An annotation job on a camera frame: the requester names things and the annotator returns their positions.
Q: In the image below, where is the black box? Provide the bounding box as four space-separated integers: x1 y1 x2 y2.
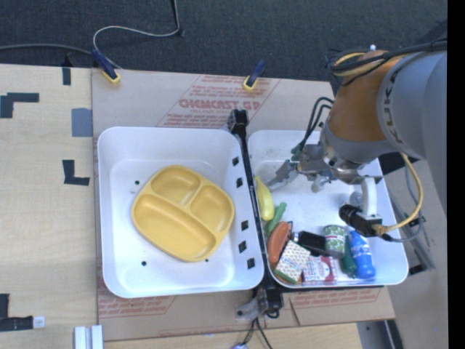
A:
293 230 327 257

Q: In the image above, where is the yellow banana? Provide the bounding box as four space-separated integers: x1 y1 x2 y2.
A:
254 175 275 222

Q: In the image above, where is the dark green bottle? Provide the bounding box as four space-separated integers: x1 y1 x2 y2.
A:
340 236 358 279

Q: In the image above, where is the black block with thin wires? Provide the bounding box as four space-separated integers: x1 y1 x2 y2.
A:
255 286 285 315

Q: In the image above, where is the thin black rod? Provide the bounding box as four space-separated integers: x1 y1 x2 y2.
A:
235 129 272 291

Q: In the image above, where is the black cylinder on white bracket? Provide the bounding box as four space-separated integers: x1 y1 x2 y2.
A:
339 176 384 238

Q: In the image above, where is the white carton with colourful dots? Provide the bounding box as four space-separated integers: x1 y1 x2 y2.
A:
273 239 312 285

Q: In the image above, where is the orange sausage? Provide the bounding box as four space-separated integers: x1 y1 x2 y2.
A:
267 220 293 266

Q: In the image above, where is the green and white can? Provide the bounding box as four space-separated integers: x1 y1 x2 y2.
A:
323 224 348 260

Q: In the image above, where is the yellow divided plate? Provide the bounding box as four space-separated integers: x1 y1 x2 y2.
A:
130 164 236 263

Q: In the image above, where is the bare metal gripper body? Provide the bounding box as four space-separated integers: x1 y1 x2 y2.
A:
296 143 368 185

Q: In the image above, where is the red and white carton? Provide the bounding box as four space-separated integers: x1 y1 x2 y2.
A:
301 255 339 284

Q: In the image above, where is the blue bottle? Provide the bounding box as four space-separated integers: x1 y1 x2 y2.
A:
348 230 377 281

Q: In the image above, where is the white plastic tray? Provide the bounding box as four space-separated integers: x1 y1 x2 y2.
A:
97 126 265 300
246 129 410 290

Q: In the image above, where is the brown cardboard board red print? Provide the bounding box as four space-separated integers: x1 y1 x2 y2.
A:
90 67 397 342

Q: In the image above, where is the green toy vegetable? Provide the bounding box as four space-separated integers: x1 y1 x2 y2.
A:
264 201 288 237

